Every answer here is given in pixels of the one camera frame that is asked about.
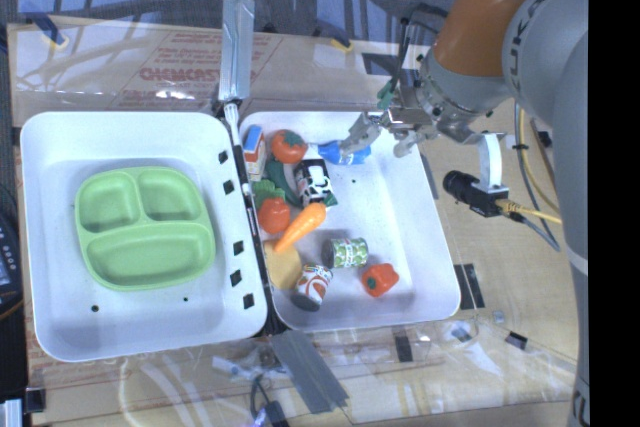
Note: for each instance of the green peas can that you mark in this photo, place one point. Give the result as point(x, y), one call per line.
point(347, 252)

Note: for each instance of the black cylinder on white bracket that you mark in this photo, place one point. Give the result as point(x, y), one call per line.
point(470, 192)

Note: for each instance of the brown cardboard board red print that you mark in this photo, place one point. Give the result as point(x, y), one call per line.
point(500, 275)

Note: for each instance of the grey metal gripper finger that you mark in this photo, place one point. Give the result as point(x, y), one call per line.
point(406, 144)
point(362, 132)

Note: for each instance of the orange carrot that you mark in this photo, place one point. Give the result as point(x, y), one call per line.
point(302, 222)

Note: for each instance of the dark green cucumber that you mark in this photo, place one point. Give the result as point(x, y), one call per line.
point(277, 175)

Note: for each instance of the orange bell pepper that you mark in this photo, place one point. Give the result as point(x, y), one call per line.
point(381, 280)

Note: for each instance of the red tomato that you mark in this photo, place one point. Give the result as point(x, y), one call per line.
point(287, 146)
point(273, 215)

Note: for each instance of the yellow rounded toy food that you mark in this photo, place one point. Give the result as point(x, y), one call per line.
point(282, 267)

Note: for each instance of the blue and white bottle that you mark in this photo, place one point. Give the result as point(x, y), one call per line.
point(330, 150)

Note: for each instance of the black and white milk carton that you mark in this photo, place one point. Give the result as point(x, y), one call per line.
point(315, 182)

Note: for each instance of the blue and white carton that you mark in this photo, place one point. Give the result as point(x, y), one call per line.
point(255, 150)

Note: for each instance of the white plastic tray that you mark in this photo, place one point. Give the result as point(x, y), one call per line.
point(55, 215)
point(385, 195)

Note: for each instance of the green divided plate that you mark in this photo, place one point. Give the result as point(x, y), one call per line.
point(150, 255)

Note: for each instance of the orange and white can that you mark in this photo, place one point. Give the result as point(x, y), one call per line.
point(314, 285)

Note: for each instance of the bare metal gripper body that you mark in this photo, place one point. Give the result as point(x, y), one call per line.
point(417, 112)

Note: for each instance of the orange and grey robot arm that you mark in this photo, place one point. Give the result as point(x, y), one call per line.
point(550, 45)

